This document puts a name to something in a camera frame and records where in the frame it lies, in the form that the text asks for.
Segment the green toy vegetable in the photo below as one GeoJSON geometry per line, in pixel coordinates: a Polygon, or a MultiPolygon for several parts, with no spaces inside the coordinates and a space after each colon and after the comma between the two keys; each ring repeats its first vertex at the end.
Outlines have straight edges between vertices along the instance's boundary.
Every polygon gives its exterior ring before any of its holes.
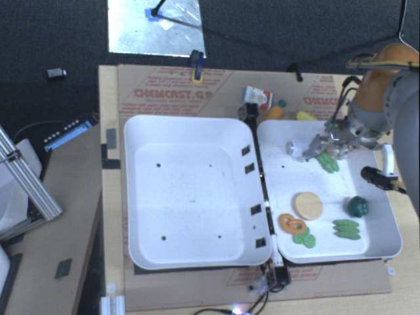
{"type": "Polygon", "coordinates": [[[368,214],[368,201],[360,196],[354,196],[348,203],[348,212],[353,217],[362,217],[368,214]]]}

